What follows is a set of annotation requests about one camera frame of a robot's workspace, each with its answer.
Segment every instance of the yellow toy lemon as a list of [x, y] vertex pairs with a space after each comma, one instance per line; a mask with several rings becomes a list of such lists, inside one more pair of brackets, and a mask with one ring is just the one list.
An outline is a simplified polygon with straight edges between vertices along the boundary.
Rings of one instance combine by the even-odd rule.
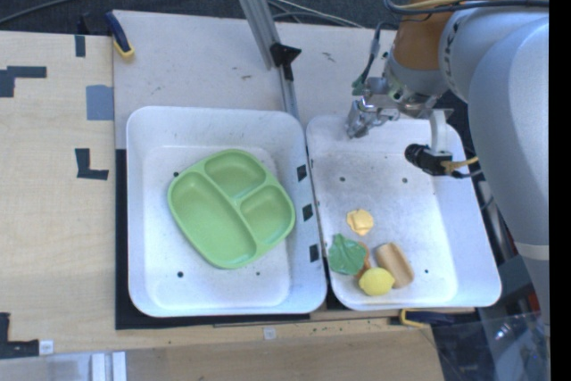
[[360, 277], [359, 287], [367, 295], [383, 295], [393, 288], [394, 276], [387, 269], [374, 267]]

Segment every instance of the black bracket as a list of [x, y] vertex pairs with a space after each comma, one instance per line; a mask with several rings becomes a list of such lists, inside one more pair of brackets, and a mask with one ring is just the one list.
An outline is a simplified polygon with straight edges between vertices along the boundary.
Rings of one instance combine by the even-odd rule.
[[0, 312], [0, 359], [35, 357], [39, 355], [39, 340], [29, 342], [8, 341], [10, 313]]
[[299, 48], [282, 45], [281, 43], [274, 43], [269, 52], [277, 67], [284, 68], [284, 78], [289, 81], [294, 81], [294, 74], [292, 72], [292, 62], [302, 52]]

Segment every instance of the green plate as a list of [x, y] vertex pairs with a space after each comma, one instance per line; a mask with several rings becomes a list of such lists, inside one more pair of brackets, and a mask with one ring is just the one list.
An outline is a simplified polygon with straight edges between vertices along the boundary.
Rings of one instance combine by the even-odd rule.
[[255, 261], [294, 228], [295, 210], [276, 177], [252, 154], [228, 149], [197, 162], [169, 186], [172, 216], [212, 265]]

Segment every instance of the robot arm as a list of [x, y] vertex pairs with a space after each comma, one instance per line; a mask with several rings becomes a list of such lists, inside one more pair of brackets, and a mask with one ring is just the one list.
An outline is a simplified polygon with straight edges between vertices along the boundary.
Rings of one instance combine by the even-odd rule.
[[[400, 113], [428, 118], [448, 89], [467, 103], [481, 169], [549, 335], [549, 0], [411, 2], [414, 9], [397, 11], [406, 21], [383, 76], [353, 84], [360, 100], [352, 104], [347, 134], [367, 135]], [[447, 11], [445, 4], [455, 6]]]

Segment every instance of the white tray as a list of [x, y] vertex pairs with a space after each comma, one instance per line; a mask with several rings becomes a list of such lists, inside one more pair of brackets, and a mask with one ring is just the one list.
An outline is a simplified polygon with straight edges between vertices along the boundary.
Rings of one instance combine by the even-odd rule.
[[[135, 306], [154, 317], [307, 313], [325, 298], [327, 283], [314, 215], [305, 139], [284, 112], [145, 107], [127, 123], [128, 290]], [[170, 214], [174, 173], [228, 148], [254, 154], [292, 199], [292, 233], [240, 269], [218, 269], [185, 239]]]
[[[404, 158], [408, 145], [430, 145], [429, 122], [400, 119], [354, 139], [347, 137], [344, 122], [345, 117], [320, 116], [307, 127], [324, 243], [329, 247], [341, 233], [363, 241], [372, 254], [377, 246], [395, 242], [416, 277], [402, 289], [370, 297], [354, 277], [330, 271], [337, 298], [358, 311], [495, 303], [501, 281], [471, 179], [431, 177]], [[450, 126], [447, 137], [454, 160], [465, 159]], [[358, 208], [375, 220], [363, 237], [345, 222], [346, 213]]]

